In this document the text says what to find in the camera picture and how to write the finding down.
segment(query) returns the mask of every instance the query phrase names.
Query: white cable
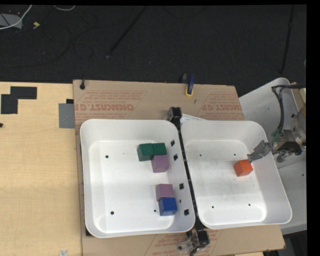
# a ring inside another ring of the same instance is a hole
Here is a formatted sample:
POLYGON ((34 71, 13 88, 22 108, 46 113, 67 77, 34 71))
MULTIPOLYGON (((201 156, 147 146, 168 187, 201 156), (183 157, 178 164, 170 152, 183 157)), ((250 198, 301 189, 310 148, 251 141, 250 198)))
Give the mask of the white cable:
POLYGON ((71 11, 71 10, 73 10, 76 6, 74 5, 73 7, 71 7, 70 9, 61 9, 61 8, 59 8, 59 7, 56 7, 55 5, 53 5, 54 6, 54 8, 56 8, 56 9, 58 9, 58 10, 60 10, 60 11, 66 11, 66 12, 68 12, 68 11, 71 11))
POLYGON ((21 18, 16 23, 9 26, 5 26, 5 27, 0 27, 0 30, 5 30, 19 24, 23 20, 23 18, 26 16, 26 14, 30 11, 31 7, 32 7, 32 4, 30 4, 29 8, 25 11, 25 13, 21 16, 21 18))

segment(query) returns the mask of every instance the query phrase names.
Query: green cube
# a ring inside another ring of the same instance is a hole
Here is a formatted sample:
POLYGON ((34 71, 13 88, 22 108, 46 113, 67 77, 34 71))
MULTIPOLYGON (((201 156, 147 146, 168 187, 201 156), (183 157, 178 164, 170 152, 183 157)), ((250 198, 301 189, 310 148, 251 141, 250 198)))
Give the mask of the green cube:
POLYGON ((154 143, 152 144, 152 147, 155 156, 167 154, 166 145, 164 143, 154 143))
POLYGON ((137 149, 139 161, 149 161, 154 157, 154 147, 151 143, 140 144, 137 149))

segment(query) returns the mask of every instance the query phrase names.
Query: toy block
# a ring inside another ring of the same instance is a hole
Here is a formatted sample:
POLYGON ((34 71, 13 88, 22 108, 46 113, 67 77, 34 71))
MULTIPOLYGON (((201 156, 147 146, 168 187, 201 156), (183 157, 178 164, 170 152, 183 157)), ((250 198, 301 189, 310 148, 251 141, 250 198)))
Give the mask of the toy block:
POLYGON ((154 148, 151 143, 140 144, 137 149, 139 161, 148 161, 154 157, 154 148))
POLYGON ((169 168, 169 161, 166 154, 154 155, 151 160, 154 173, 164 173, 169 168))
POLYGON ((174 215, 178 208, 174 197, 163 197, 159 201, 159 210, 161 216, 174 215))
POLYGON ((164 143, 153 143, 152 144, 154 155, 166 155, 167 149, 164 143))
POLYGON ((173 198, 174 188, 172 184, 158 184, 155 187, 155 194, 158 202, 161 198, 173 198))
POLYGON ((248 159, 244 159, 236 162, 233 165, 233 167, 238 177, 248 175, 253 171, 253 167, 248 159))

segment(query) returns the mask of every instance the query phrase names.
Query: cardboard sheet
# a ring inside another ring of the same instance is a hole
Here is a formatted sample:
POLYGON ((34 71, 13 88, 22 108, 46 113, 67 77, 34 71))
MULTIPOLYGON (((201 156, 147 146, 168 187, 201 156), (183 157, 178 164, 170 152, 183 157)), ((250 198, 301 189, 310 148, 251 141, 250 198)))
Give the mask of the cardboard sheet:
MULTIPOLYGON (((84 256, 186 256, 177 244, 186 233, 96 238, 86 235, 80 127, 89 119, 163 119, 170 107, 207 120, 244 120, 234 86, 195 84, 185 96, 185 84, 125 81, 73 81, 82 252, 84 256)), ((197 256, 218 256, 283 249, 278 225, 208 230, 210 244, 197 256)))

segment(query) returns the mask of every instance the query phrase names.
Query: yellow clip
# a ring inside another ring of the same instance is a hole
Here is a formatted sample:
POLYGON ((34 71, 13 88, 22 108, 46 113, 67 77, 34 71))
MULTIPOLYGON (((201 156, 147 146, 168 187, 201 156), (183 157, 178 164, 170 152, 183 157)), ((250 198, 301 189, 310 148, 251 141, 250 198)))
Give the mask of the yellow clip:
POLYGON ((194 89, 192 88, 191 94, 188 94, 188 86, 185 88, 185 96, 191 98, 194 95, 194 89))

